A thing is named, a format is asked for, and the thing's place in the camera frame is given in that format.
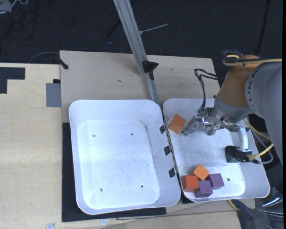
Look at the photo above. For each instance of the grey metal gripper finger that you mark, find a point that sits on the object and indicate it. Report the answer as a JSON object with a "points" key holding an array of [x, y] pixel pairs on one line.
{"points": [[188, 128], [211, 131]]}

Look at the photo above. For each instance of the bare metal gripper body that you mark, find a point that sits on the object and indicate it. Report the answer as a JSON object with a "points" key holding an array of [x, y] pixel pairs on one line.
{"points": [[211, 121]]}

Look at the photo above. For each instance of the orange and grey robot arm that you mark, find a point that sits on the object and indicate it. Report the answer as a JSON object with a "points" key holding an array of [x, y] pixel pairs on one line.
{"points": [[262, 87]]}

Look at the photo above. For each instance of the white plastic tray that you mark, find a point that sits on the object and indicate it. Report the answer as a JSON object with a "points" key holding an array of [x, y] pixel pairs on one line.
{"points": [[119, 161], [205, 149]]}

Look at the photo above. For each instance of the purple cube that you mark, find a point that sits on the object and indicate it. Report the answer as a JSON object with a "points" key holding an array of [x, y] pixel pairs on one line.
{"points": [[216, 180], [203, 189]]}

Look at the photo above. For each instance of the dark orange cube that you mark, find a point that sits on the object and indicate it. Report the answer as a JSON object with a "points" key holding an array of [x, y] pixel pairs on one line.
{"points": [[189, 183]]}

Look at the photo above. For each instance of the flat pale brown board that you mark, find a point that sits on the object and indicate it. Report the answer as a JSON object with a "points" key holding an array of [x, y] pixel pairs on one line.
{"points": [[105, 80]]}

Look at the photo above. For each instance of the black cylinder on white bracket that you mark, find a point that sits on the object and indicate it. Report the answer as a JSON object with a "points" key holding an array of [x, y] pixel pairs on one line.
{"points": [[243, 139]]}

